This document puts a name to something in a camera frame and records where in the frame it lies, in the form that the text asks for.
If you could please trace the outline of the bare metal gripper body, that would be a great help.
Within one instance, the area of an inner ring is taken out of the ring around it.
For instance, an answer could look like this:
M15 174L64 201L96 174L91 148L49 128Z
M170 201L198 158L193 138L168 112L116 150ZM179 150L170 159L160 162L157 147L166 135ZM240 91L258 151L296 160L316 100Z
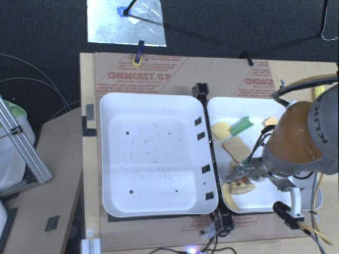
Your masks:
M246 158L242 165L242 170L246 173L246 176L253 179L268 178L282 192L287 192L296 187L289 179L291 174L279 171L263 158Z

